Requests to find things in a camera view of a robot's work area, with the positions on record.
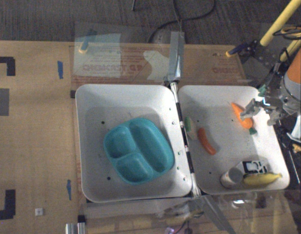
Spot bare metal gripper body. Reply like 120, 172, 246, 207
262, 86, 301, 116

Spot orange carrot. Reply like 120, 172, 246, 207
231, 102, 258, 135

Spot white plastic tray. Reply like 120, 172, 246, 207
177, 84, 291, 196
75, 83, 193, 203

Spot black and white carton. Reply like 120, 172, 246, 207
234, 160, 269, 175

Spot orange sausage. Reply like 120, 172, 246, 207
197, 127, 217, 156

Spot yellow banana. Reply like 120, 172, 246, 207
242, 172, 283, 187

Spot green and white toy food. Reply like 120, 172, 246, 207
184, 116, 198, 141

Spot brown cardboard board red print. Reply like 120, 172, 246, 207
68, 43, 249, 219

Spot thin black and white rod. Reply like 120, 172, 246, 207
169, 81, 202, 197

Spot grey tape-wrapped block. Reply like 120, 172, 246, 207
164, 31, 186, 83

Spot blue divided plate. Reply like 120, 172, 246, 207
103, 117, 176, 186

